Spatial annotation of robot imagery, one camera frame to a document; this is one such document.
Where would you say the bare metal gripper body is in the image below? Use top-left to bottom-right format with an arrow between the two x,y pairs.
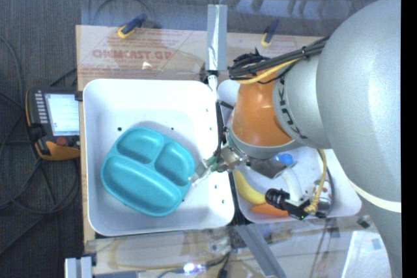
210,146 -> 249,173

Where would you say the blue divided plate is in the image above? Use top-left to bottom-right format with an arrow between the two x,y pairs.
100,126 -> 197,217

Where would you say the yellow banana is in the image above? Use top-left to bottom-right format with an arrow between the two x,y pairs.
233,169 -> 267,206

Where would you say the clear bottle with blue cap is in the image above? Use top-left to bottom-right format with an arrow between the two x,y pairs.
274,152 -> 295,167

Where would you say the orange carrot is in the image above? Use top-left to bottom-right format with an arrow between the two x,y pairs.
250,202 -> 290,217

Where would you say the white plastic tray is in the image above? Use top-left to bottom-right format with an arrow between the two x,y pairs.
82,77 -> 235,237
216,79 -> 362,225

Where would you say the white printed packet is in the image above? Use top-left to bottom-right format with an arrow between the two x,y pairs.
312,178 -> 334,210

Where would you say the brown cardboard board red print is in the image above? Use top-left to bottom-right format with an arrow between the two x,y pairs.
75,25 -> 330,274

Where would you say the black cylinder on white bracket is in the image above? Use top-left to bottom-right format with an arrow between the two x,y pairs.
265,169 -> 312,221

